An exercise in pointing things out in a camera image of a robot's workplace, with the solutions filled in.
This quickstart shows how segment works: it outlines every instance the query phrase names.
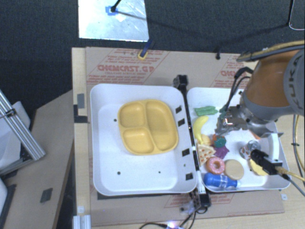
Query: toy banana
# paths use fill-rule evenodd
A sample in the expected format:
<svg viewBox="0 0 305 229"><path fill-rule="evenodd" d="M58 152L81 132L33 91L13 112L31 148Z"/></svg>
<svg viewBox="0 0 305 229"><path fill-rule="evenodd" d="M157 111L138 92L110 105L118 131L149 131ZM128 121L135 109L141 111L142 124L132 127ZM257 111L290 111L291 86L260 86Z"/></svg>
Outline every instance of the toy banana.
<svg viewBox="0 0 305 229"><path fill-rule="evenodd" d="M204 125L204 123L208 121L208 119L209 119L209 117L203 115L203 116L200 116L199 118L197 118L194 122L193 134L199 144L203 144L203 140L201 137L201 128Z"/></svg>
<svg viewBox="0 0 305 229"><path fill-rule="evenodd" d="M210 140L210 138L207 135L201 134L201 139L202 139L203 145L212 146L212 141Z"/></svg>

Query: toy pizza slice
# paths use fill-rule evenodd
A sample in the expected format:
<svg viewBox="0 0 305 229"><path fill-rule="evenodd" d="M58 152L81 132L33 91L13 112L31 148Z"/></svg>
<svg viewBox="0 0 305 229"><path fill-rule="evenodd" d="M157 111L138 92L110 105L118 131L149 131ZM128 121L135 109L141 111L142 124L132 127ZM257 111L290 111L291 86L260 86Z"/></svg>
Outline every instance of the toy pizza slice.
<svg viewBox="0 0 305 229"><path fill-rule="evenodd" d="M202 166L208 160L208 158L212 157L215 152L216 151L211 146L205 144L197 144L199 165Z"/></svg>

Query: yellow toy object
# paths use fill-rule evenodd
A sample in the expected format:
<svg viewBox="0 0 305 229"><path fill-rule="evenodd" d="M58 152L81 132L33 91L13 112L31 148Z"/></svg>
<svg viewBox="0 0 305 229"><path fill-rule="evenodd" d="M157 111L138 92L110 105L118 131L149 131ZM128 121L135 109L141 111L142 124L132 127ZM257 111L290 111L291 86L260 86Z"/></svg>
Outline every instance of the yellow toy object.
<svg viewBox="0 0 305 229"><path fill-rule="evenodd" d="M212 146L212 141L210 140L210 138L207 135L202 134L201 139L202 139L202 144Z"/></svg>
<svg viewBox="0 0 305 229"><path fill-rule="evenodd" d="M244 176L244 168L239 161L228 159L225 162L224 174L232 180L240 180Z"/></svg>
<svg viewBox="0 0 305 229"><path fill-rule="evenodd" d="M216 151L213 147L209 145L197 144L197 153L199 159L199 166L203 166L203 164L208 160L208 158L212 157L213 154L216 153Z"/></svg>
<svg viewBox="0 0 305 229"><path fill-rule="evenodd" d="M118 124L126 149L135 155L168 152L178 144L178 132L170 108L162 101L148 99L124 104Z"/></svg>
<svg viewBox="0 0 305 229"><path fill-rule="evenodd" d="M194 137L197 139L197 142L199 144L203 144L203 140L201 137L201 128L202 126L208 121L209 117L207 117L206 115L200 116L198 117L193 125L193 133L194 133Z"/></svg>
<svg viewBox="0 0 305 229"><path fill-rule="evenodd" d="M139 53L138 53L138 59L139 59L139 60L144 60L144 59L146 59L146 57L147 57L147 55L148 55L148 52L146 52L146 53L144 54L144 56L142 57L142 56L141 56L142 52L143 52L143 50L140 50Z"/></svg>
<svg viewBox="0 0 305 229"><path fill-rule="evenodd" d="M263 171L263 168L261 166L259 166L258 164L256 164L252 159L250 159L250 166L251 166L252 170L256 174L258 174L259 176L267 176L268 175L268 173Z"/></svg>

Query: pink frosted donut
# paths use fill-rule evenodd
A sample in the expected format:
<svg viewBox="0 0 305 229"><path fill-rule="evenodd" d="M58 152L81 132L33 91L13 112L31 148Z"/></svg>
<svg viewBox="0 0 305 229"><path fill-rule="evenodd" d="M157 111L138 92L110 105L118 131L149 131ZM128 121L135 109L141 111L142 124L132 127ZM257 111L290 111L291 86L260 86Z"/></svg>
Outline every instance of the pink frosted donut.
<svg viewBox="0 0 305 229"><path fill-rule="evenodd" d="M220 175L224 172L224 161L219 157L211 157L206 162L206 169L215 175Z"/></svg>

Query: yellow plate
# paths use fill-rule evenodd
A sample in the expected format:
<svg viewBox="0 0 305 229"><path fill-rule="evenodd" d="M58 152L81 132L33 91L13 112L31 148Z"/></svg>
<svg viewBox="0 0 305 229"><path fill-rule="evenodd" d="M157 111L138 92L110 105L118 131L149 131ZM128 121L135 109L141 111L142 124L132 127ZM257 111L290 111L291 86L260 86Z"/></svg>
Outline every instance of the yellow plate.
<svg viewBox="0 0 305 229"><path fill-rule="evenodd" d="M173 114L162 101L148 99L124 104L118 120L123 143L133 154L165 153L178 144Z"/></svg>

